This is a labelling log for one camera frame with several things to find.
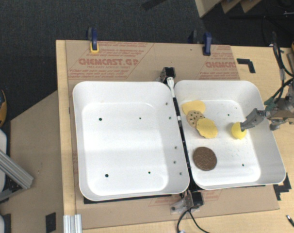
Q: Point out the brown cardboard board, red print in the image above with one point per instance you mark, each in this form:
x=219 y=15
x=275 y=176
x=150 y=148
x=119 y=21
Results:
x=176 y=57

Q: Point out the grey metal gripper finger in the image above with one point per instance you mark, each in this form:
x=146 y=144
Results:
x=275 y=124
x=253 y=119

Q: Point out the yellow wavy biscuit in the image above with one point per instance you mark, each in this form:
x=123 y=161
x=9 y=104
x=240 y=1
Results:
x=207 y=128
x=194 y=106

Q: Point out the yellow round biscuit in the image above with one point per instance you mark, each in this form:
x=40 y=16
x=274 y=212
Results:
x=237 y=132

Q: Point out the tan chocolate chip biscuit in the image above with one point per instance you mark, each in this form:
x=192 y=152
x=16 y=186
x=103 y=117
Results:
x=192 y=119

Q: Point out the thin black and white rod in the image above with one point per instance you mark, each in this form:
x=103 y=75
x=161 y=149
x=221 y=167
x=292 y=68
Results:
x=177 y=108

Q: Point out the brown round biscuit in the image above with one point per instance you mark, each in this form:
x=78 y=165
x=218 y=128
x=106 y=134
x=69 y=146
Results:
x=204 y=158

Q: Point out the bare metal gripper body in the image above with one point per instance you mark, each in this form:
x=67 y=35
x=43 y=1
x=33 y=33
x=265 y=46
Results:
x=284 y=110

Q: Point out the white plastic tray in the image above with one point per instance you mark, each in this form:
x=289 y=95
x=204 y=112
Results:
x=127 y=142
x=236 y=159

